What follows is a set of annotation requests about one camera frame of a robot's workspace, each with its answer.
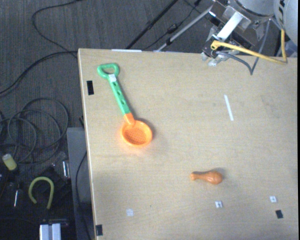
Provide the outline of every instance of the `wooden pin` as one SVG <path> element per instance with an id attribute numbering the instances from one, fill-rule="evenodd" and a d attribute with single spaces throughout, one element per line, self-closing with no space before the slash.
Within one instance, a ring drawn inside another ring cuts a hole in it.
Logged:
<path id="1" fill-rule="evenodd" d="M 190 178 L 193 181 L 200 179 L 215 185 L 222 182 L 222 174 L 216 170 L 211 170 L 208 172 L 194 171 L 190 174 Z"/>

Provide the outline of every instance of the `orange shovel scoop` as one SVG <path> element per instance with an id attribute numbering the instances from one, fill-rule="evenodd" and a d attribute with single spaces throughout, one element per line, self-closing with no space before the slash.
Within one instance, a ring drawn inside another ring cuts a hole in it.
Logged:
<path id="1" fill-rule="evenodd" d="M 110 69 L 114 72 L 107 73 L 105 71 Z M 102 64 L 97 67 L 97 72 L 102 78 L 109 81 L 112 92 L 123 114 L 125 122 L 120 129 L 122 139 L 133 147 L 141 148 L 148 145 L 152 140 L 152 131 L 146 123 L 134 119 L 116 78 L 120 72 L 119 66 L 116 63 Z"/>

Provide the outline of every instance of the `green handle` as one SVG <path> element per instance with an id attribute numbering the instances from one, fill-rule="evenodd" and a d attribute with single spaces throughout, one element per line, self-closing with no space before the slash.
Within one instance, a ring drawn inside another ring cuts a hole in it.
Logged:
<path id="1" fill-rule="evenodd" d="M 107 72 L 105 72 L 106 69 L 113 69 L 114 72 L 107 73 Z M 130 113 L 130 109 L 128 107 L 127 101 L 120 89 L 119 83 L 116 78 L 120 72 L 118 64 L 116 64 L 116 63 L 102 64 L 102 65 L 99 65 L 96 70 L 102 78 L 108 80 L 108 82 L 111 86 L 112 92 L 114 94 L 114 97 L 116 99 L 116 102 L 118 103 L 122 114 L 125 115 L 127 113 Z"/>

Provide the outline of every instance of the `table top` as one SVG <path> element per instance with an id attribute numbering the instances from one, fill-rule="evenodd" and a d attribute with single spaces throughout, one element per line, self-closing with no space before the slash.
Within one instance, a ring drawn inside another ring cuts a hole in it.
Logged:
<path id="1" fill-rule="evenodd" d="M 260 59 L 253 75 L 192 53 L 79 49 L 78 59 L 98 240 L 298 239 L 297 58 Z M 121 139 L 123 115 L 97 73 L 108 63 L 152 129 L 146 147 Z M 210 170 L 220 184 L 190 178 Z"/>

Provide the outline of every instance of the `black pole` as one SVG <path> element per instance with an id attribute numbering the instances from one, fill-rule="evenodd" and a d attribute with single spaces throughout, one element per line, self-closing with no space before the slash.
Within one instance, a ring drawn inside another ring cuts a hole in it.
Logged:
<path id="1" fill-rule="evenodd" d="M 146 27 L 141 33 L 126 47 L 130 49 L 138 40 L 150 30 L 160 18 L 177 2 L 178 0 L 172 0 Z"/>

